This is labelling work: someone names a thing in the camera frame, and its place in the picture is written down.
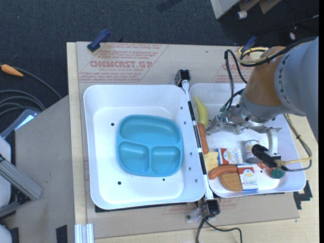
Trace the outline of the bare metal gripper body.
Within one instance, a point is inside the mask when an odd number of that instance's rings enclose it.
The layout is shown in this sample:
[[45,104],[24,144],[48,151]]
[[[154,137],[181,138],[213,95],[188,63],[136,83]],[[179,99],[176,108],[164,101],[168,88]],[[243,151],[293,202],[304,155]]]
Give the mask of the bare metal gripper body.
[[219,115],[224,121],[224,127],[234,129],[235,125],[247,126],[248,129],[257,133],[267,133],[270,130],[281,130],[280,127],[267,127],[268,120],[261,119],[251,114],[243,104],[230,106],[229,109],[224,105],[220,109]]

